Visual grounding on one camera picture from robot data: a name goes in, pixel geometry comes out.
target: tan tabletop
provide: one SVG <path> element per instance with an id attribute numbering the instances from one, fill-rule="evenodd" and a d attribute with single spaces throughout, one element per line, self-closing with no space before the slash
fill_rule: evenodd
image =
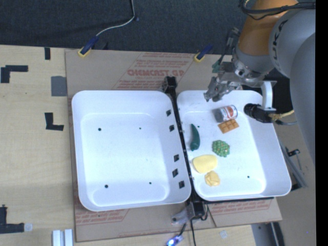
<path id="1" fill-rule="evenodd" d="M 0 245 L 51 245 L 53 230 L 74 230 L 67 97 L 51 96 L 51 77 L 66 76 L 64 49 L 0 46 L 0 66 L 28 65 L 0 84 L 0 204 L 7 223 L 33 230 L 0 234 Z M 46 130 L 45 113 L 63 131 Z M 220 235 L 225 231 L 227 237 Z M 110 239 L 76 245 L 164 245 L 175 234 Z M 193 245 L 191 232 L 179 245 Z M 255 245 L 250 225 L 195 231 L 197 245 Z"/>

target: can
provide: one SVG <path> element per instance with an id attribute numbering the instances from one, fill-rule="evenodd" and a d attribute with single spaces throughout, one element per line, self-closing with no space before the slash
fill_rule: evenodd
<path id="1" fill-rule="evenodd" d="M 214 110 L 214 116 L 217 122 L 221 123 L 236 118 L 238 111 L 234 105 L 225 106 Z"/>

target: yellow potato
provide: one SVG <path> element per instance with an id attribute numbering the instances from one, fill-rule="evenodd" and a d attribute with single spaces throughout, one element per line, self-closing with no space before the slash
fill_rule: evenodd
<path id="1" fill-rule="evenodd" d="M 193 159 L 195 170 L 206 173 L 216 168 L 217 158 L 215 155 L 201 155 Z"/>
<path id="2" fill-rule="evenodd" d="M 218 186 L 220 185 L 221 180 L 215 171 L 211 171 L 205 175 L 205 182 L 210 186 Z"/>

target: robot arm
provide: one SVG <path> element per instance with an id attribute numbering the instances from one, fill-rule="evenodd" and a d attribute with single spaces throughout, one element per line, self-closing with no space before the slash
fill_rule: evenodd
<path id="1" fill-rule="evenodd" d="M 217 77 L 212 77 L 204 97 L 219 101 L 242 85 L 263 88 L 263 79 L 276 68 L 290 79 L 295 115 L 315 162 L 315 3 L 257 0 L 247 9 L 249 1 L 240 2 L 249 16 L 233 46 L 232 61 L 222 63 L 221 58 L 213 65 Z"/>

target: green grapes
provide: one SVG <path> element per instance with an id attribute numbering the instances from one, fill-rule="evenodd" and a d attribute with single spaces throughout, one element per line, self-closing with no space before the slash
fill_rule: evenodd
<path id="1" fill-rule="evenodd" d="M 220 157 L 227 157 L 230 154 L 230 146 L 222 140 L 217 140 L 212 143 L 212 150 Z"/>

